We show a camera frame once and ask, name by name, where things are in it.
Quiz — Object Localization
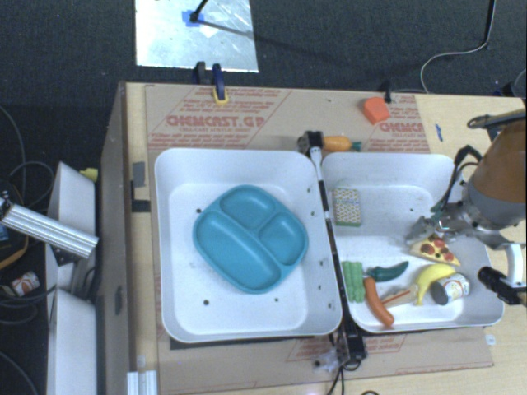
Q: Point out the white patterned carton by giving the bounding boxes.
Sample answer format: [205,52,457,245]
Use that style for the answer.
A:
[331,187,364,227]

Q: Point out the black cylinder on white bracket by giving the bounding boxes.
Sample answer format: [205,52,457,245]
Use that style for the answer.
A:
[477,241,527,306]

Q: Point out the dark green pepper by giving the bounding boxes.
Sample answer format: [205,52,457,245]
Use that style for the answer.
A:
[366,260,411,283]

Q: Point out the pizza slice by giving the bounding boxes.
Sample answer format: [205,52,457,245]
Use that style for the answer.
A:
[408,233,462,268]

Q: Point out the white plastic tray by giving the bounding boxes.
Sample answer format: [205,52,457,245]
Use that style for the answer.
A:
[320,151,506,334]
[154,147,344,343]

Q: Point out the orange block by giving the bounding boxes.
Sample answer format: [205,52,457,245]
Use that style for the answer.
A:
[362,96,392,126]

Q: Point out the small red and white can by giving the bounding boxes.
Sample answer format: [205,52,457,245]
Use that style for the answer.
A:
[11,271,41,298]

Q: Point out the orange carrot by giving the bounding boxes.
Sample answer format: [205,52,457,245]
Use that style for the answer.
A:
[322,135,364,153]

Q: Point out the beige toy with red stripe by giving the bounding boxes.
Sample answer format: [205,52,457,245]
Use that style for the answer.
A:
[380,284,419,306]

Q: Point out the orange sausage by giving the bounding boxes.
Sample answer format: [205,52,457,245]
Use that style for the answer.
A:
[362,276,396,328]

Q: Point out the brown cardboard board red print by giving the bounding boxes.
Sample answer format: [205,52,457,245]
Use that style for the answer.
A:
[143,84,495,388]

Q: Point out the white and orange can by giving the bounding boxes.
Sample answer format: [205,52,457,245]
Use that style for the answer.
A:
[429,272,471,307]

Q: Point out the yellow banana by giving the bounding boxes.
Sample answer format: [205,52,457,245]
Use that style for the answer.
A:
[413,263,458,307]

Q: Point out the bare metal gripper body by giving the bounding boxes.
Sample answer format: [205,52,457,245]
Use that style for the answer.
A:
[439,201,511,249]

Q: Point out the blue divided plate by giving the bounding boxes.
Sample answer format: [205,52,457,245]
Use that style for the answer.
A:
[192,184,310,295]

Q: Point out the light green beans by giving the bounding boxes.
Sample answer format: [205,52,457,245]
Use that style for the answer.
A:
[341,260,366,304]

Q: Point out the thin black and white rod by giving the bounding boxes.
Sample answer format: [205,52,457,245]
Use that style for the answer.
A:
[309,146,358,347]

